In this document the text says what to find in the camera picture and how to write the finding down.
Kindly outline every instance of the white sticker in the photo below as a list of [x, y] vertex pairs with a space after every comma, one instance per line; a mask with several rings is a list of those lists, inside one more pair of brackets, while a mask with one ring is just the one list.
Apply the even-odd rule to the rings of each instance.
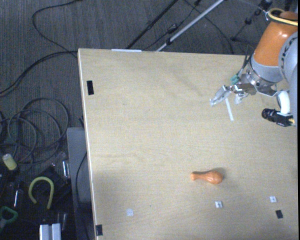
[[275, 196], [270, 196], [270, 202], [271, 203], [276, 203], [277, 202], [277, 199]]
[[215, 203], [215, 207], [217, 207], [217, 208], [222, 208], [223, 207], [221, 201], [215, 201], [214, 203]]
[[132, 209], [127, 209], [127, 210], [126, 210], [126, 215], [127, 215], [127, 216], [130, 216], [130, 217], [133, 216], [133, 215], [134, 215], [134, 210], [132, 210]]

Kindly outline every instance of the robotic arm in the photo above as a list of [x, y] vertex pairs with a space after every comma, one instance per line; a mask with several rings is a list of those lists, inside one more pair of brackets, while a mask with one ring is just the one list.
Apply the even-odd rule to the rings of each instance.
[[[256, 93], [277, 97], [281, 110], [266, 108], [262, 111], [262, 117], [280, 126], [297, 127], [298, 14], [274, 8], [267, 13], [267, 17], [271, 22], [253, 54], [244, 60], [242, 68], [231, 78], [232, 85], [223, 85], [210, 99], [210, 104], [214, 106], [222, 102], [231, 93], [235, 94], [236, 104]], [[272, 89], [283, 79], [289, 84], [288, 91]]]

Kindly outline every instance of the tripod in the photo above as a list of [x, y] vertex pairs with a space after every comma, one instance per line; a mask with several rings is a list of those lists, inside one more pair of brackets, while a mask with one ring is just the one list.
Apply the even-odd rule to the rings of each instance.
[[[202, 12], [198, 17], [196, 17], [193, 21], [191, 21], [188, 25], [186, 25], [183, 29], [181, 29], [179, 32], [177, 32], [172, 37], [168, 38], [161, 47], [159, 47], [156, 51], [159, 52], [165, 47], [172, 44], [172, 42], [178, 38], [180, 35], [182, 35], [185, 31], [187, 31], [189, 28], [191, 28], [194, 24], [196, 24], [199, 20], [201, 20], [204, 16], [206, 16], [208, 13], [210, 13], [213, 9], [215, 9], [217, 6], [219, 6], [222, 2], [227, 0], [218, 0], [214, 4], [212, 4], [208, 9], [206, 9], [204, 12]], [[262, 0], [262, 2], [259, 4], [258, 12], [259, 14], [262, 12], [262, 10], [267, 10], [270, 5], [272, 4], [272, 0]]]

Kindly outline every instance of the yellow curved handle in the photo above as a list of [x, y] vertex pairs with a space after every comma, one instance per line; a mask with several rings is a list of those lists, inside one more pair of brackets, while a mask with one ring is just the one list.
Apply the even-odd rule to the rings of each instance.
[[34, 196], [32, 195], [32, 189], [34, 187], [34, 185], [36, 184], [36, 182], [38, 181], [46, 181], [49, 182], [50, 184], [50, 196], [49, 196], [49, 201], [48, 204], [46, 206], [46, 208], [49, 210], [52, 204], [52, 198], [54, 196], [54, 191], [55, 191], [55, 185], [53, 183], [53, 181], [51, 179], [49, 179], [48, 177], [44, 177], [44, 176], [40, 176], [40, 177], [36, 177], [29, 186], [29, 190], [28, 190], [28, 194], [29, 194], [29, 198], [31, 199], [31, 201], [36, 204], [37, 200], [34, 198]]

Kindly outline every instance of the yellow cable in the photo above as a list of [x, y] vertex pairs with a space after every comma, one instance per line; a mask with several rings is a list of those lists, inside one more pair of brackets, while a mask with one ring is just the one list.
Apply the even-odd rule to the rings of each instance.
[[28, 190], [28, 194], [29, 194], [29, 198], [31, 199], [31, 201], [36, 204], [37, 200], [34, 198], [34, 196], [32, 195], [32, 189], [34, 187], [34, 185], [36, 184], [36, 182], [38, 181], [47, 181], [50, 183], [50, 196], [49, 196], [49, 201], [48, 204], [46, 206], [46, 208], [49, 210], [52, 204], [52, 198], [54, 196], [54, 191], [55, 191], [55, 185], [53, 183], [53, 181], [51, 179], [49, 179], [48, 177], [44, 177], [44, 176], [40, 176], [40, 177], [36, 177], [29, 186], [29, 190]]
[[284, 12], [284, 10], [279, 8], [271, 8], [267, 13], [266, 16], [270, 18], [271, 21], [289, 24], [293, 26], [298, 26], [298, 20], [291, 20], [288, 18], [280, 18], [274, 15], [274, 11], [280, 11], [281, 13]]

